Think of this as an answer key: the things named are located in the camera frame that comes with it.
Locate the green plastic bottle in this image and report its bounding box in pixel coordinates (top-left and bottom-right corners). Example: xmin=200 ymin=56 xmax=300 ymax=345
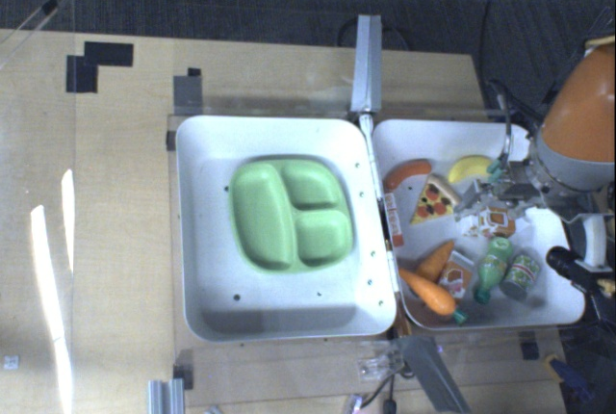
xmin=473 ymin=236 xmax=514 ymax=306

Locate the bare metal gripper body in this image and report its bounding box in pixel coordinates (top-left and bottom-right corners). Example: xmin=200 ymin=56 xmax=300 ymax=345
xmin=482 ymin=159 xmax=548 ymax=211

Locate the green divided plate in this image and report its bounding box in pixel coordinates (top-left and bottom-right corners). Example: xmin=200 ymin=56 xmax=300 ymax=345
xmin=229 ymin=159 xmax=355 ymax=274

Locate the orange and white carton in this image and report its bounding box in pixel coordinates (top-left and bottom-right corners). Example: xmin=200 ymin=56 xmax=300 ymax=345
xmin=437 ymin=250 xmax=477 ymax=303

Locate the yellow banana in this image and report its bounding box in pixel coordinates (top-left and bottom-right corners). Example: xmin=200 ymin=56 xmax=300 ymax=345
xmin=447 ymin=154 xmax=495 ymax=185

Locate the red and white packet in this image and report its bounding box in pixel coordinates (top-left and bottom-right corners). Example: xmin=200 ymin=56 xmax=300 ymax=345
xmin=383 ymin=192 xmax=406 ymax=248

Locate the small orange carrot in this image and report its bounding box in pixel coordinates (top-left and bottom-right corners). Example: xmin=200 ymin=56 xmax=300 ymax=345
xmin=416 ymin=239 xmax=456 ymax=284

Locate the orange carrot with green stem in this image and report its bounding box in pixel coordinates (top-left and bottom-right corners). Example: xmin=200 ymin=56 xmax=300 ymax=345
xmin=398 ymin=267 xmax=470 ymax=326

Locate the toy pizza slice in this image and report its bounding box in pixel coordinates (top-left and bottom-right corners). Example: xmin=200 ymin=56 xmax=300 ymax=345
xmin=408 ymin=174 xmax=462 ymax=227

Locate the black cylinder on white bracket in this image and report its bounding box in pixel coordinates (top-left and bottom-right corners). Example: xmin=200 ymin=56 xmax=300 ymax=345
xmin=546 ymin=212 xmax=613 ymax=294

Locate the green and white can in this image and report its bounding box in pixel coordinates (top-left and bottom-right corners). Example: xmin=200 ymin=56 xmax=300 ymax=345
xmin=499 ymin=253 xmax=542 ymax=300

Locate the red toy sausage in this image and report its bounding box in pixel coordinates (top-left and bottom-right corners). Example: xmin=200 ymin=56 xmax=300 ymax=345
xmin=382 ymin=159 xmax=433 ymax=193

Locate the white plastic tray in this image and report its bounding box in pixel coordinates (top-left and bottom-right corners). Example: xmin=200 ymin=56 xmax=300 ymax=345
xmin=372 ymin=118 xmax=587 ymax=332
xmin=175 ymin=115 xmax=398 ymax=344

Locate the orange and white packet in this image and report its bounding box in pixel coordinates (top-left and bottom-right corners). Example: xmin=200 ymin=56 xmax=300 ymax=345
xmin=459 ymin=204 xmax=518 ymax=241

